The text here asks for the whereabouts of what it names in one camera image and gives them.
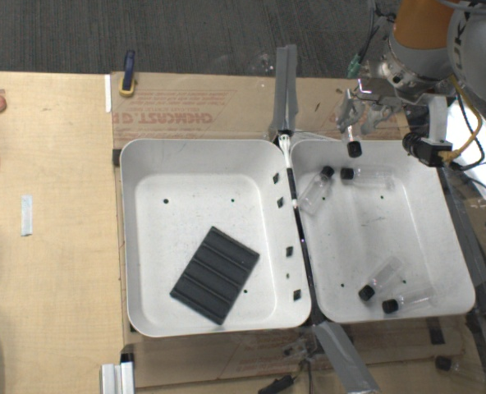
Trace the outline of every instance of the dark gray carpet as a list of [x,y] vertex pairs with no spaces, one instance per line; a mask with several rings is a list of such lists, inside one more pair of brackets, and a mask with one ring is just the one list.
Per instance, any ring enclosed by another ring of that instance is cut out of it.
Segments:
[[365,0],[0,0],[0,71],[108,73],[134,49],[137,71],[263,76],[296,44],[298,76],[343,77],[368,20]]

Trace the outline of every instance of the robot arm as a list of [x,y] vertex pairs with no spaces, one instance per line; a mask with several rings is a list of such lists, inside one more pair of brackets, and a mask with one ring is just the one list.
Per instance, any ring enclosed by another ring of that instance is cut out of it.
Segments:
[[486,0],[402,0],[382,60],[362,65],[358,88],[346,93],[337,124],[347,133],[367,107],[365,135],[402,107],[425,109],[428,135],[410,133],[404,148],[422,163],[442,167],[470,143],[452,150],[445,139],[446,97],[457,94],[486,116]]

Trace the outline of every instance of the white strip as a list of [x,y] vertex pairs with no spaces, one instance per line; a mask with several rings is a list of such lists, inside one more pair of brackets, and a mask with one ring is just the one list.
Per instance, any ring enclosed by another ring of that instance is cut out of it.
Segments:
[[23,195],[21,197],[21,236],[33,233],[33,197]]
[[112,77],[104,75],[104,97],[106,98],[106,112],[112,111]]

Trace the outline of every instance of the wooden table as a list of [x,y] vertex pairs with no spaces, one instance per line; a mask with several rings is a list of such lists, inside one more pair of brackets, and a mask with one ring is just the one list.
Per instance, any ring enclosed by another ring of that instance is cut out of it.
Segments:
[[[99,393],[124,346],[112,118],[104,76],[0,72],[0,394]],[[304,82],[301,88],[312,89]],[[21,236],[21,196],[33,234]],[[465,349],[476,355],[470,334]],[[371,368],[389,392],[460,391],[432,361]],[[342,392],[336,375],[315,376]],[[270,377],[147,392],[256,392]],[[306,392],[297,384],[293,392]]]

